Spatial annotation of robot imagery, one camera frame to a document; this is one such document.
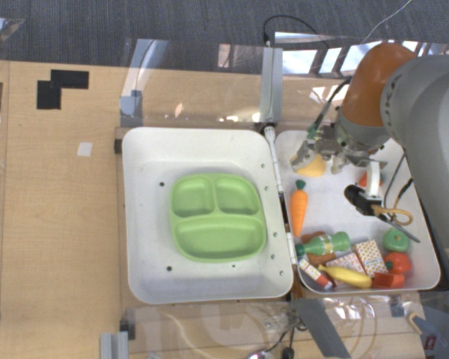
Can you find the brown toy sausage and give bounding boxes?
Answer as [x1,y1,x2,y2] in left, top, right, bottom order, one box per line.
[301,230,337,269]

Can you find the orange toy fruit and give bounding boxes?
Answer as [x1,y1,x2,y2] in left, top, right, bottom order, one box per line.
[358,171,384,188]

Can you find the yellow toy lemon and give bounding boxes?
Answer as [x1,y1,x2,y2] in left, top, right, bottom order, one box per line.
[295,153,327,178]

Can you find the green apple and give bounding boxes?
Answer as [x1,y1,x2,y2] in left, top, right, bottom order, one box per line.
[382,228,410,254]

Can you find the green divided plate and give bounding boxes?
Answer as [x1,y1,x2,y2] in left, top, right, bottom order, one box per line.
[168,173,268,263]

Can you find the yellow patterned white carton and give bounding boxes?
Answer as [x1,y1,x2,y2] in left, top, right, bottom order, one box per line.
[352,239,389,278]

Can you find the orange toy pepper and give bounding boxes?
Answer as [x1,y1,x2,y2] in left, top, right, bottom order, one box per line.
[382,251,413,275]

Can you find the yellow banana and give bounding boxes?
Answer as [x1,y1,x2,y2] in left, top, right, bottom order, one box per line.
[317,264,373,289]

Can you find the red and white small bottle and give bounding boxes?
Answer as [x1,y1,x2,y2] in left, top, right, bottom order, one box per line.
[298,257,335,291]

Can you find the orange carrot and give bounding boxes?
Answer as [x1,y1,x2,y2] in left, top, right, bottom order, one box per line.
[290,179,309,238]

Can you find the white plastic tray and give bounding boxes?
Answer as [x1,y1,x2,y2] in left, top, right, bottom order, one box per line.
[275,129,442,295]
[121,126,295,306]

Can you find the green bottle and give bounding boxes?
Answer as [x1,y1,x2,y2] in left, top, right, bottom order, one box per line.
[295,231,352,258]

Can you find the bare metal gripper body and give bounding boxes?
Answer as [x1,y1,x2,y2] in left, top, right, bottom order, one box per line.
[312,124,389,169]

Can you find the orange patterned white carton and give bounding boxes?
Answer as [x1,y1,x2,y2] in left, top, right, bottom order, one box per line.
[325,252,367,278]

